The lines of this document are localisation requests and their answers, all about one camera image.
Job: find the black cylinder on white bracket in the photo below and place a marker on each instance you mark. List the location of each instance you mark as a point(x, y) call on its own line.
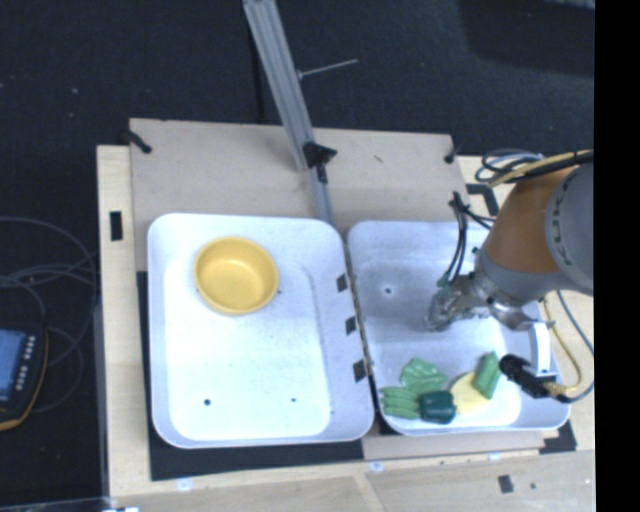
point(520, 372)

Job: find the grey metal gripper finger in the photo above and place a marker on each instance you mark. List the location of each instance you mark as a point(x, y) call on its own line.
point(448, 320)
point(433, 317)

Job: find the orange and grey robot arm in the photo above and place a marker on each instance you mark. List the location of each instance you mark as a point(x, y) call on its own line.
point(535, 235)

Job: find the green rectangular block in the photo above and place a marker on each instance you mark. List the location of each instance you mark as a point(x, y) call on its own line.
point(486, 376)

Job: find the yellow round slice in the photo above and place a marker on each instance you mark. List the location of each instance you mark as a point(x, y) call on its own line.
point(465, 395)

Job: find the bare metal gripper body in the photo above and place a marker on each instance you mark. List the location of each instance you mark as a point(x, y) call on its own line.
point(472, 300)

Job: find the light green lettuce leaf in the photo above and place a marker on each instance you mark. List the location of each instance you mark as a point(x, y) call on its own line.
point(421, 375)

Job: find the green pea pods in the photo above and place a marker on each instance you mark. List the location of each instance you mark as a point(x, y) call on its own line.
point(398, 401)

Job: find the white plastic tray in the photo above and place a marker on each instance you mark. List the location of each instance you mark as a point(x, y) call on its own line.
point(395, 280)
point(250, 360)

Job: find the dark green bell pepper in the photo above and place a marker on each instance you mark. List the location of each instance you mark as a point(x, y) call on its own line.
point(437, 407)

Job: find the yellow bowl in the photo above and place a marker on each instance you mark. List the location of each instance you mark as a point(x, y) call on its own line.
point(235, 275)

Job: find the brown cardboard board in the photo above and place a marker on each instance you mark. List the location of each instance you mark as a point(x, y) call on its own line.
point(225, 170)

